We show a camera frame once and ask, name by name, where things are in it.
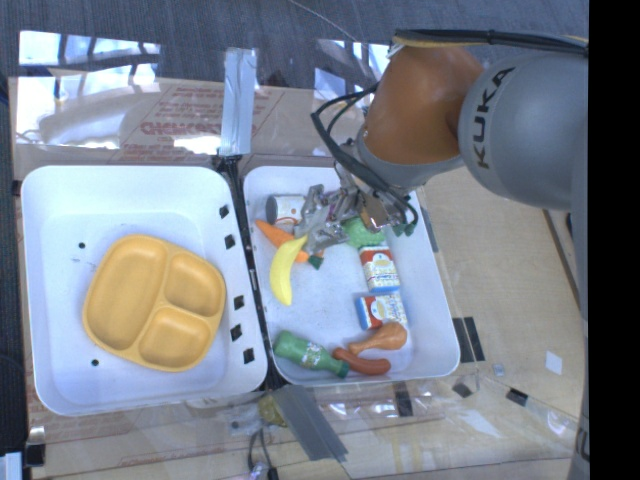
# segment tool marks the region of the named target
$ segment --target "toy green bottle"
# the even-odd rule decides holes
[[[294,336],[290,331],[282,331],[278,335],[273,352],[303,368],[328,370],[342,379],[349,373],[348,363],[334,359],[321,345]]]

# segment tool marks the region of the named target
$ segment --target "wire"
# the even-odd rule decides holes
[[[269,456],[269,452],[267,451],[267,445],[265,444],[264,441],[264,425],[260,427],[259,430],[256,430],[252,435],[251,435],[251,439],[249,440],[249,455],[247,457],[247,465],[249,466],[249,471],[253,471],[253,469],[256,467],[256,464],[253,462],[253,447],[255,446],[256,443],[256,439],[260,437],[260,443],[262,445],[262,451],[264,453],[264,457],[267,461],[267,466],[269,467],[269,469],[273,468],[273,464],[271,463],[271,457]]]
[[[589,57],[589,41],[574,36],[559,36],[543,33],[516,33],[467,29],[398,29],[394,42],[421,48],[470,46],[479,44],[516,46],[560,53],[576,53]]]
[[[359,162],[354,157],[346,153],[340,146],[338,146],[338,144],[335,142],[335,140],[330,134],[330,131],[333,128],[333,125],[335,125],[337,120],[344,114],[344,112],[346,112],[348,108],[355,105],[358,101],[360,101],[365,96],[371,93],[374,93],[377,90],[377,88],[378,88],[378,82],[376,82],[369,88],[364,89],[362,91],[351,93],[351,94],[345,94],[343,96],[338,96],[336,98],[333,98],[332,100],[329,100],[324,104],[322,104],[315,112],[313,112],[311,114],[311,120],[313,121],[313,124],[316,130],[318,131],[320,137],[322,138],[323,142],[326,144],[327,148],[329,148],[329,151],[331,152],[331,154],[333,155],[333,157],[336,159],[338,163],[340,163],[345,169],[347,169],[356,177],[360,178],[362,181],[364,181],[367,185],[369,185],[374,190],[389,194],[395,200],[396,206],[398,207],[398,209],[403,210],[403,213],[402,213],[403,216],[404,216],[404,212],[406,211],[411,212],[413,220],[411,221],[410,224],[408,224],[408,226],[409,226],[409,230],[412,230],[418,222],[418,212],[416,212],[415,208],[413,208],[410,204],[407,204],[404,198],[402,198],[399,194],[397,194],[396,191],[391,187],[391,185],[389,185],[380,176],[378,176],[378,174],[376,174],[369,167],[367,167],[366,165],[364,165],[363,163]],[[344,108],[342,108],[336,116],[333,117],[329,126],[325,128],[324,125],[322,124],[322,120],[320,119],[320,115],[329,107],[343,101],[347,101],[348,102],[347,105]]]
[[[331,25],[332,27],[335,27],[337,30],[339,30],[340,32],[342,32],[346,37],[348,37],[349,39],[351,39],[354,42],[358,42],[358,39],[356,39],[353,35],[351,35],[348,31],[346,31],[344,28],[342,28],[340,25],[338,25],[337,23],[331,21],[329,18],[323,16],[322,14],[320,14],[319,12],[314,11],[313,9],[307,7],[306,5],[301,4],[300,2],[296,2],[295,0],[286,0],[287,2],[295,5],[296,7],[299,7],[300,9],[303,9],[305,11],[307,11],[310,14],[313,14],[315,17],[320,18],[322,21],[328,23],[329,25]]]

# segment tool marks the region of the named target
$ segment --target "green toy object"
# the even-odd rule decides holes
[[[376,231],[375,233],[369,231],[363,224],[360,217],[354,217],[349,219],[342,225],[345,233],[349,236],[349,245],[359,249],[360,247],[380,245],[385,240],[385,235],[382,231]]]
[[[273,352],[309,370],[327,370],[342,379],[349,373],[348,363],[331,357],[322,345],[299,338],[289,331],[280,332]]]

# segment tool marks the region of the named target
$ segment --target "small can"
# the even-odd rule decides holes
[[[273,225],[295,226],[302,220],[305,197],[292,195],[269,196],[267,199],[267,222]]]

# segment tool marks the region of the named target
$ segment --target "toy chicken leg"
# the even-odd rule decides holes
[[[363,341],[354,341],[347,345],[349,352],[358,355],[368,348],[397,350],[407,342],[407,330],[398,322],[383,324],[372,336]]]

